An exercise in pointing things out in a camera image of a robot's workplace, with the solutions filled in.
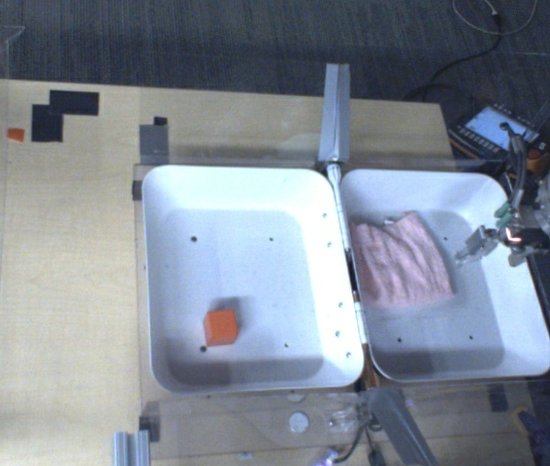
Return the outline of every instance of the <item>striped pink cloth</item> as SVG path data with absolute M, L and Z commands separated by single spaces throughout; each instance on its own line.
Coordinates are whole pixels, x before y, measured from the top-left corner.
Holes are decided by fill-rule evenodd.
M 350 223 L 350 233 L 364 303 L 406 307 L 453 297 L 444 261 L 416 213 L 380 228 Z

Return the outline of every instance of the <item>white plastic tray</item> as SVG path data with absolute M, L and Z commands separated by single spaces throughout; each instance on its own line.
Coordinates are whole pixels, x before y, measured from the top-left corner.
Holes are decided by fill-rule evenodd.
M 363 351 L 330 184 L 299 169 L 161 166 L 143 185 L 151 369 L 173 392 L 341 387 Z M 203 319 L 240 335 L 207 348 Z
M 465 239 L 505 201 L 497 182 L 479 174 L 357 170 L 342 181 L 353 222 L 381 225 L 415 211 L 433 235 L 455 298 L 413 308 L 365 307 L 372 356 L 400 382 L 535 376 L 550 369 L 550 337 L 529 268 L 511 268 L 498 246 L 458 267 Z

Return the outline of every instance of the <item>device screen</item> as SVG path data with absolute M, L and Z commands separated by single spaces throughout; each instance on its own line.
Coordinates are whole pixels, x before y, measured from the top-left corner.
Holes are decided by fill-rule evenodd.
M 503 150 L 507 150 L 509 147 L 509 135 L 500 128 L 502 122 L 509 122 L 514 133 L 520 135 L 526 132 L 525 140 L 527 142 L 532 142 L 537 138 L 537 133 L 529 130 L 527 126 L 492 107 L 486 107 L 480 111 L 477 116 L 467 123 L 467 128 L 489 142 L 501 147 Z

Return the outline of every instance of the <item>wooden tabletop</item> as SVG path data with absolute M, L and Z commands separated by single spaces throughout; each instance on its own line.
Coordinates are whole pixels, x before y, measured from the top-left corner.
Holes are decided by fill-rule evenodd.
M 65 116 L 63 143 L 31 143 L 32 105 L 47 104 L 51 89 L 99 92 L 99 115 Z M 13 81 L 9 100 L 9 125 L 26 136 L 8 150 L 0 466 L 112 464 L 113 433 L 136 431 L 142 410 L 131 195 L 139 125 L 167 117 L 178 152 L 225 153 L 236 144 L 236 154 L 270 156 L 316 144 L 322 99 Z M 364 156 L 451 154 L 436 105 L 353 100 L 351 132 Z M 484 391 L 469 400 L 463 393 L 460 400 L 452 394 L 418 401 L 427 415 L 422 430 L 440 430 L 428 440 L 441 464 L 470 464 L 489 447 L 503 454 L 495 458 L 514 459 L 504 464 L 533 464 L 527 438 L 508 414 L 490 411 Z M 522 386 L 511 386 L 508 396 L 510 404 L 531 405 Z M 481 427 L 470 424 L 480 419 Z M 381 445 L 389 464 L 399 464 L 386 437 Z M 304 466 L 315 454 L 264 451 L 153 464 Z M 367 449 L 348 464 L 367 464 Z

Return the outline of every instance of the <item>pink towel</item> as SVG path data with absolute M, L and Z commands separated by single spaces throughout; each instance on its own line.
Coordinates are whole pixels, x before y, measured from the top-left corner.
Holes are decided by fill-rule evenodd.
M 361 298 L 379 308 L 453 297 L 437 246 L 416 213 L 380 228 L 350 223 Z

